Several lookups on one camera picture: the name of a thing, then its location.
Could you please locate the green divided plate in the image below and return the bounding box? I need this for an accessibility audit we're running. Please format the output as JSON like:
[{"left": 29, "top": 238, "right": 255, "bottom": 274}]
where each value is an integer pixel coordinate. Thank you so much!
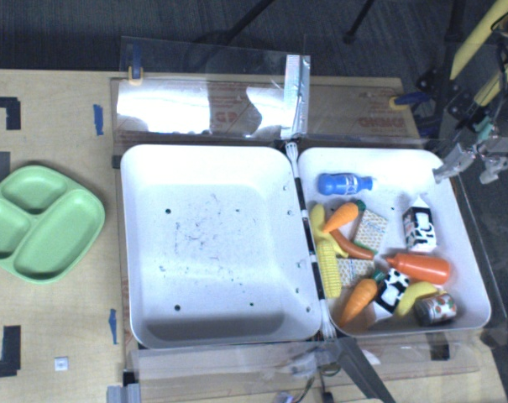
[{"left": 0, "top": 165, "right": 107, "bottom": 285}]

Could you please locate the blue bottle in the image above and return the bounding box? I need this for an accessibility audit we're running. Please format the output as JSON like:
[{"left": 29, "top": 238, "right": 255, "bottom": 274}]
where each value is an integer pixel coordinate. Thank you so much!
[{"left": 317, "top": 172, "right": 377, "bottom": 196}]

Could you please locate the orange carrot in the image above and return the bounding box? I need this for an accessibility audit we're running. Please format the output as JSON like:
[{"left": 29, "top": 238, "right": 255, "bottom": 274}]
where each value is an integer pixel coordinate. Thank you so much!
[
  {"left": 337, "top": 269, "right": 387, "bottom": 328},
  {"left": 322, "top": 199, "right": 367, "bottom": 234}
]

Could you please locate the yellow corn cob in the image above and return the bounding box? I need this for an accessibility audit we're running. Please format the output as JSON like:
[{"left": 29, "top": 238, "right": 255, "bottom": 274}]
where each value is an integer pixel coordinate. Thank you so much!
[{"left": 316, "top": 241, "right": 343, "bottom": 300}]

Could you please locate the small silver can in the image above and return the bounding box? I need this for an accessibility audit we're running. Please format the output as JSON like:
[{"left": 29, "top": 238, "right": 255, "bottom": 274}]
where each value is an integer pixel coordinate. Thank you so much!
[{"left": 413, "top": 291, "right": 458, "bottom": 327}]

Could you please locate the white and black carton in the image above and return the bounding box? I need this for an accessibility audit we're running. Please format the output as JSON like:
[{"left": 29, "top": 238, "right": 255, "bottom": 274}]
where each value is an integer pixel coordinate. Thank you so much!
[
  {"left": 401, "top": 195, "right": 438, "bottom": 254},
  {"left": 370, "top": 267, "right": 412, "bottom": 323}
]

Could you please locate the white plastic tray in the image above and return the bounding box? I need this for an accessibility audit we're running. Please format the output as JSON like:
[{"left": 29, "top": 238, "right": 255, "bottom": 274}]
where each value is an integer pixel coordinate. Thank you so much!
[
  {"left": 119, "top": 143, "right": 323, "bottom": 349},
  {"left": 296, "top": 146, "right": 493, "bottom": 338}
]

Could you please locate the brown sausage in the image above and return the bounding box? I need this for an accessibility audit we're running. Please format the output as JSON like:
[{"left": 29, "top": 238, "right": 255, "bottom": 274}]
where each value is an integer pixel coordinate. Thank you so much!
[{"left": 329, "top": 228, "right": 377, "bottom": 262}]

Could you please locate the tan square biscuit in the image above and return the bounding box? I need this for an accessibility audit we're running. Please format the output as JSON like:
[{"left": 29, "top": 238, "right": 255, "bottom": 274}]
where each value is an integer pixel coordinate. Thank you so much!
[
  {"left": 336, "top": 258, "right": 376, "bottom": 287},
  {"left": 353, "top": 209, "right": 390, "bottom": 254}
]

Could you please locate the yellow banana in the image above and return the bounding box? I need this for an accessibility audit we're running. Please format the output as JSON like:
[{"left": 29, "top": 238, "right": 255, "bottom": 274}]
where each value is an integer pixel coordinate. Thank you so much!
[
  {"left": 393, "top": 281, "right": 440, "bottom": 320},
  {"left": 310, "top": 202, "right": 349, "bottom": 260}
]

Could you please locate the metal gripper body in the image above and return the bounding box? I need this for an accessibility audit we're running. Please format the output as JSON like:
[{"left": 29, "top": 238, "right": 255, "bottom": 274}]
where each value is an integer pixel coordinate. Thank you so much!
[{"left": 473, "top": 133, "right": 508, "bottom": 161}]

